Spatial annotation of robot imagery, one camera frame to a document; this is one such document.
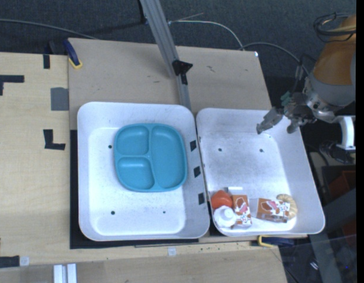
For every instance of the pale wood board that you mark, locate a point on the pale wood board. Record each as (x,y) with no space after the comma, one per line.
(125,72)

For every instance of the orange round toy food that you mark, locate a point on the orange round toy food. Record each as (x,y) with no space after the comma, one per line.
(220,200)

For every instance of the white plastic bottle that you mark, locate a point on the white plastic bottle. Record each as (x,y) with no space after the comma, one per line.
(226,216)

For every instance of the white plastic tray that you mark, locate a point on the white plastic tray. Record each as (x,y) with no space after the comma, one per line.
(140,211)
(243,164)

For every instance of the blue divided plate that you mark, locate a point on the blue divided plate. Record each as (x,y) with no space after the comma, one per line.
(158,152)

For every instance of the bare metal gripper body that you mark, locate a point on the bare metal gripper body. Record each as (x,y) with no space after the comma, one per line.
(305,109)

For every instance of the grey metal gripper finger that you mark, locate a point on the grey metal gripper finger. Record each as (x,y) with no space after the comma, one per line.
(293,126)
(270,119)

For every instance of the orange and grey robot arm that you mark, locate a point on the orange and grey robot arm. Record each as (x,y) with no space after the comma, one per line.
(335,63)

